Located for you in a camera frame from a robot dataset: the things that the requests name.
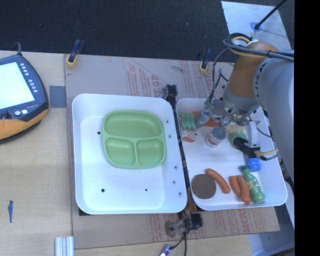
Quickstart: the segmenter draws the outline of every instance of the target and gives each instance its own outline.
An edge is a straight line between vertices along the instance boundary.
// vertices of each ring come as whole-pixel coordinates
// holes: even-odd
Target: sausage
[[[205,174],[209,175],[211,178],[213,178],[216,181],[216,183],[218,183],[223,193],[225,194],[230,193],[231,189],[228,183],[219,173],[217,173],[215,170],[208,168],[205,170]]]
[[[241,190],[241,196],[240,196],[241,200],[246,205],[250,204],[252,200],[250,197],[249,186],[246,179],[242,175],[237,175],[235,177],[236,177],[236,180],[238,181],[238,184]]]
[[[239,183],[237,181],[237,177],[230,176],[229,183],[230,183],[230,187],[231,187],[232,191],[235,193],[235,195],[237,197],[241,198],[241,189],[240,189]]]

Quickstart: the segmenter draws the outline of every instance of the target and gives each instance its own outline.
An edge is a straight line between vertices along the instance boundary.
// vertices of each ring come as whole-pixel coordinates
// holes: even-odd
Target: wooden table
[[[0,58],[16,51],[0,51]],[[22,52],[49,86],[65,86],[64,54]],[[0,255],[53,256],[56,237],[73,235],[66,108],[51,108],[41,124],[0,144]],[[8,206],[13,201],[12,222]],[[166,243],[75,250],[76,256],[157,256]],[[182,242],[171,256],[184,255]],[[247,235],[191,239],[187,255],[248,256]]]

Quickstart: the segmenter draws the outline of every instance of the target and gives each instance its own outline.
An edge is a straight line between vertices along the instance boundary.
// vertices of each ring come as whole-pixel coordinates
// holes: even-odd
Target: can
[[[206,136],[205,143],[209,147],[215,148],[226,137],[227,137],[227,133],[226,133],[225,129],[223,129],[221,126],[216,126]]]

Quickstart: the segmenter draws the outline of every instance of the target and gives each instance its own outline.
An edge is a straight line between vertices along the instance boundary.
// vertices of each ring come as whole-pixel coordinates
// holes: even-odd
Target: green divided plate
[[[147,169],[165,160],[164,128],[159,118],[151,113],[110,112],[103,119],[102,139],[105,156],[116,167]]]

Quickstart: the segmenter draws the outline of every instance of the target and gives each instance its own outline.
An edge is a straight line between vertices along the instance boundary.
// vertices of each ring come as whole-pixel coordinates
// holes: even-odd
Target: dark floor
[[[275,7],[282,0],[229,2]],[[294,49],[295,0],[285,1],[278,11]],[[213,60],[225,48],[222,40],[228,35],[219,0],[0,3],[0,50],[5,51],[20,42],[23,52],[66,54],[75,40],[81,39],[85,41],[83,54],[87,55],[195,60],[202,49],[211,48]],[[226,52],[219,60],[233,62],[235,58]]]

